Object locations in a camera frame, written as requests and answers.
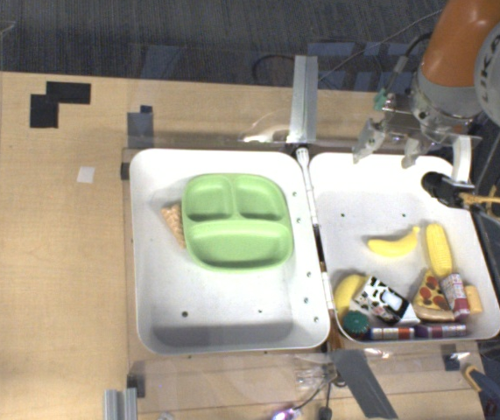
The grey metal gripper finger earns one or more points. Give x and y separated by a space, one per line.
415 150
368 140

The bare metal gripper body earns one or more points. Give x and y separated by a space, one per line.
424 130

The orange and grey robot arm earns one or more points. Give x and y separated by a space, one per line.
464 37

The white plastic tray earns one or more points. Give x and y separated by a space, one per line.
363 191
232 304

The thin black and white rod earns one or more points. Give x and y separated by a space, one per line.
308 182

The yellow banana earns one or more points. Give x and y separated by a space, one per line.
346 293
392 247

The yellow corn cob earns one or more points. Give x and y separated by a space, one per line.
438 249

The pink and red can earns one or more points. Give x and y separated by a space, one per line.
454 291

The pizza slice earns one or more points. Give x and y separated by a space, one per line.
429 298

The black and white cow-print carton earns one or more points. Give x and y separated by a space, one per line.
383 300

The yellow block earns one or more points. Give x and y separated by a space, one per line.
474 299

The green divided plate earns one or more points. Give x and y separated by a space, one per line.
238 239

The purple can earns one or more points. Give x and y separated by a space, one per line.
441 331

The green round lid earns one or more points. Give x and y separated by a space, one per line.
356 323

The tan waffle biscuit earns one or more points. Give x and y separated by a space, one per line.
174 221

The black cylinder on white bracket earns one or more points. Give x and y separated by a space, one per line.
440 186

